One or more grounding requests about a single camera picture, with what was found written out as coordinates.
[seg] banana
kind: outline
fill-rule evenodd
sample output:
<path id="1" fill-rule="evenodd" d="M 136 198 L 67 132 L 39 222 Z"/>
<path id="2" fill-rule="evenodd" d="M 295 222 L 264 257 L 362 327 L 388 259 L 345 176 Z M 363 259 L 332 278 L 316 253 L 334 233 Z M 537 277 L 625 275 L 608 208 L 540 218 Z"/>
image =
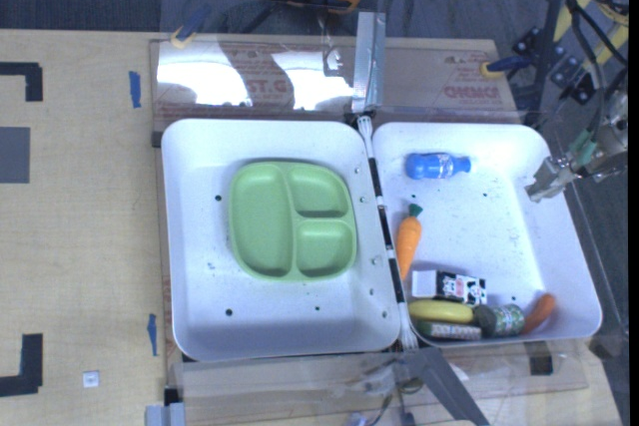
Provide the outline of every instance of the banana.
<path id="1" fill-rule="evenodd" d="M 408 305 L 408 312 L 414 319 L 427 321 L 471 323 L 473 319 L 472 307 L 449 300 L 416 300 Z"/>

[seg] wooden table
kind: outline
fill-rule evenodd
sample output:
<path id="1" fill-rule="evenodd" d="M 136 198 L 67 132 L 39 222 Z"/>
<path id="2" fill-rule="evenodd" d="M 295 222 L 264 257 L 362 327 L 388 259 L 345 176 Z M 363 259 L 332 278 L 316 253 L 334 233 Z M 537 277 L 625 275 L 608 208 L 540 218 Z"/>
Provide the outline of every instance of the wooden table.
<path id="1" fill-rule="evenodd" d="M 159 150 L 151 145 L 150 43 L 157 39 L 164 35 L 0 31 L 0 61 L 38 63 L 44 76 L 41 102 L 25 101 L 24 77 L 0 76 L 0 127 L 30 129 L 28 183 L 0 183 L 0 375 L 19 373 L 23 334 L 42 333 L 44 346 L 42 386 L 1 397 L 2 424 L 143 424 L 145 407 L 163 402 Z M 140 77 L 139 107 L 130 72 Z M 491 398 L 486 383 L 505 380 L 486 375 L 466 384 L 494 424 L 620 424 L 601 363 L 584 340 L 572 346 L 579 388 Z M 463 371 L 472 353 L 446 357 Z M 99 385 L 83 385 L 87 371 L 99 371 Z M 436 403 L 414 410 L 424 424 L 449 420 Z M 342 424 L 344 417 L 273 424 Z"/>

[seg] small white square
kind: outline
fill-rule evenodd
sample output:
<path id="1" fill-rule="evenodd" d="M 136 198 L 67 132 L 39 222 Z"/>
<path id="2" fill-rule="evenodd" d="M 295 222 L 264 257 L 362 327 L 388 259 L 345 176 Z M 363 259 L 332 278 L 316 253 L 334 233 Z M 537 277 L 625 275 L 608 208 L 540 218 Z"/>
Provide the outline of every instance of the small white square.
<path id="1" fill-rule="evenodd" d="M 82 373 L 82 383 L 85 388 L 100 385 L 100 371 L 85 371 Z"/>

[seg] blue bottle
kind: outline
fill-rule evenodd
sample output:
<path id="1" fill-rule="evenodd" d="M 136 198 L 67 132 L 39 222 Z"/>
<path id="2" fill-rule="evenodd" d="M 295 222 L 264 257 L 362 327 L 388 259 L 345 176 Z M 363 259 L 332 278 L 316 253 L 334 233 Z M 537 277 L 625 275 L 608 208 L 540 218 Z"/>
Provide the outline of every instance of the blue bottle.
<path id="1" fill-rule="evenodd" d="M 469 157 L 454 157 L 448 153 L 411 153 L 406 159 L 406 174 L 414 180 L 441 180 L 457 173 L 470 172 Z"/>

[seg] carrot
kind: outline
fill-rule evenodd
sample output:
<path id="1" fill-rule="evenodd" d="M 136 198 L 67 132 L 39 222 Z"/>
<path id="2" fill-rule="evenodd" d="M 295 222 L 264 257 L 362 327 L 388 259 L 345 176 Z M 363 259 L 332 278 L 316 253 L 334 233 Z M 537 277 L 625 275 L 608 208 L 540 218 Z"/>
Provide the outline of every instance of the carrot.
<path id="1" fill-rule="evenodd" d="M 395 253 L 397 255 L 401 280 L 404 280 L 408 274 L 408 269 L 415 257 L 417 244 L 421 239 L 421 223 L 417 219 L 421 212 L 422 208 L 418 205 L 410 205 L 408 208 L 408 216 L 401 221 L 399 229 L 397 230 Z"/>
<path id="2" fill-rule="evenodd" d="M 535 304 L 532 312 L 524 318 L 522 334 L 527 334 L 530 330 L 537 328 L 543 323 L 555 308 L 555 297 L 550 293 L 542 294 Z"/>

